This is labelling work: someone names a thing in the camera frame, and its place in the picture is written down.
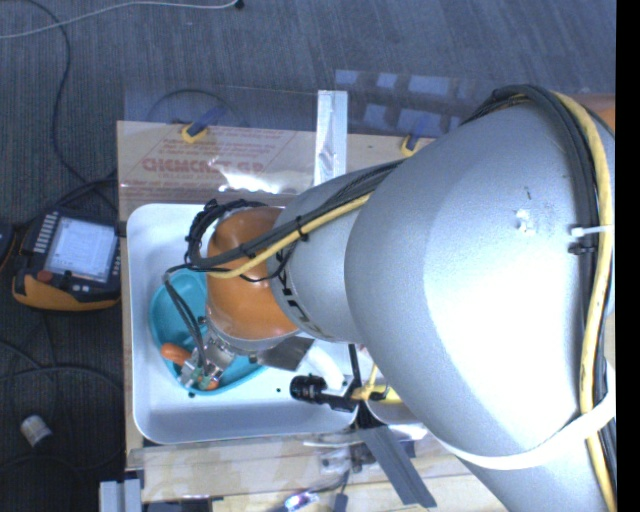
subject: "yellow cable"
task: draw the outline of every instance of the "yellow cable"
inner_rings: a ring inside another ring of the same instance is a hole
[[[364,196],[361,196],[357,199],[354,199],[353,201],[350,201],[342,206],[339,206],[338,208],[331,210],[328,213],[325,213],[324,215],[321,215],[317,219],[314,219],[304,224],[302,226],[302,228],[304,228],[304,231],[301,229],[302,235],[311,233],[314,229],[317,229],[320,226],[323,226],[327,222],[337,219],[338,217],[341,217],[342,215],[345,215],[355,210],[356,208],[360,208],[363,204],[365,204],[369,200],[370,197],[371,197],[371,194],[366,194]],[[287,245],[292,244],[293,242],[298,240],[302,235],[298,231],[293,231],[289,233],[287,236],[285,236],[284,238],[282,238],[280,241],[276,242],[275,244],[271,245],[270,247],[262,251],[255,258],[250,259],[244,265],[241,265],[240,267],[227,272],[218,271],[218,270],[207,272],[207,275],[211,277],[215,277],[217,279],[231,279],[233,277],[238,277],[239,275],[244,274],[248,270],[251,270],[252,268],[256,267],[263,261],[266,261],[268,258],[273,256],[279,250],[285,248]]]
[[[587,136],[587,142],[591,149],[596,171],[600,225],[612,226],[614,220],[611,178],[604,146],[602,145],[602,140],[600,139],[595,123],[580,104],[563,94],[556,93],[556,96],[578,120]],[[612,257],[613,232],[605,230],[600,233],[599,237],[596,273],[582,345],[580,363],[580,410],[582,414],[591,411],[594,407],[594,367],[598,345],[598,332],[600,322],[604,317]],[[611,484],[611,479],[609,478],[609,470],[606,465],[602,444],[597,434],[593,434],[587,438],[587,446],[589,447],[593,468],[598,478],[598,483],[600,484],[607,508],[610,512],[615,512],[617,510],[615,492]]]

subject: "white strap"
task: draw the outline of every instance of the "white strap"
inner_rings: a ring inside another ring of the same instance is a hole
[[[590,435],[595,434],[609,423],[612,418],[615,418],[615,370],[608,363],[607,388],[607,395],[591,411],[579,416],[546,441],[524,453],[496,457],[474,455],[451,446],[440,439],[438,441],[456,457],[487,469],[507,471],[542,466],[572,448],[576,442],[584,441]]]

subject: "white cable tie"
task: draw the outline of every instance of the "white cable tie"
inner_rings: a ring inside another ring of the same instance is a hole
[[[456,457],[476,466],[502,471],[542,466],[560,457],[576,443],[601,430],[616,415],[615,370],[607,363],[607,394],[591,411],[578,416],[546,441],[523,453],[503,456],[474,455],[438,439]]]
[[[594,233],[603,233],[605,231],[613,231],[613,224],[607,224],[605,226],[595,226],[592,228],[572,228],[571,236],[575,236],[576,238],[580,238],[586,235],[592,235]]]

